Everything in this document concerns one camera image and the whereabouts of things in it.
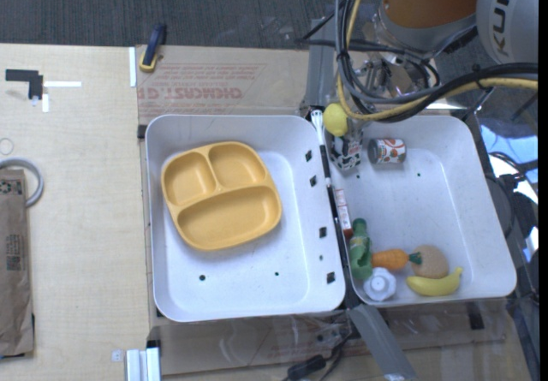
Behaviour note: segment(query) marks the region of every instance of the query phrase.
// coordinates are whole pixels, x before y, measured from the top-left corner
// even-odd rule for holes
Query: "yellow banana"
[[[455,271],[441,279],[409,276],[406,282],[415,293],[420,295],[450,295],[459,288],[461,273],[462,267],[456,267]]]

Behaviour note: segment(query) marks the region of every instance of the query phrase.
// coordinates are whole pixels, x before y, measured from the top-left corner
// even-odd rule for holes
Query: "orange carrot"
[[[392,248],[382,252],[375,252],[371,257],[371,266],[383,267],[388,270],[400,270],[408,261],[420,264],[420,253],[407,254],[401,248]]]

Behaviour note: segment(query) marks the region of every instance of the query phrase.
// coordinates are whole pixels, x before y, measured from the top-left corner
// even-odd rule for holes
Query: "brown round object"
[[[423,244],[413,250],[413,253],[418,252],[420,252],[422,263],[420,265],[411,263],[411,268],[416,276],[439,279],[449,274],[449,263],[439,248]]]

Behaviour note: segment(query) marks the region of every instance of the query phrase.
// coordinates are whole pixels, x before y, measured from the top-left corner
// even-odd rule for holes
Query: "wooden table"
[[[153,315],[137,93],[130,86],[128,52],[0,45],[4,68],[81,82],[81,87],[51,88],[50,111],[44,113],[41,103],[28,100],[26,83],[0,80],[0,139],[12,140],[10,156],[30,158],[45,178],[44,194],[28,212],[35,350],[0,361],[0,379],[123,380],[118,357],[145,346]],[[32,175],[28,180],[30,190]],[[464,379],[463,373],[467,379],[527,379],[514,324],[508,316],[501,319],[494,326],[502,328],[502,341],[417,348],[406,355],[421,379]],[[180,379],[271,380],[284,373],[284,367],[274,366]],[[344,359],[333,377],[384,379],[370,355]]]

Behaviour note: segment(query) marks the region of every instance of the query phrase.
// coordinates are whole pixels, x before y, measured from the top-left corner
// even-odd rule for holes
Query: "metal ring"
[[[34,205],[39,200],[42,192],[44,191],[44,177],[42,176],[42,173],[40,172],[38,167],[27,158],[5,158],[4,160],[0,160],[0,169],[7,168],[9,166],[19,166],[22,168],[27,168],[38,179],[38,186],[36,187],[36,191],[34,191],[33,195],[31,195],[25,202],[26,207]]]
[[[11,145],[11,148],[9,148],[9,151],[7,151],[7,152],[2,151],[2,142],[4,142],[4,141],[10,143],[10,145]],[[14,141],[12,141],[12,139],[10,139],[10,138],[0,138],[0,154],[2,154],[3,156],[9,156],[9,154],[12,153],[14,148],[15,148],[15,144],[14,144]]]

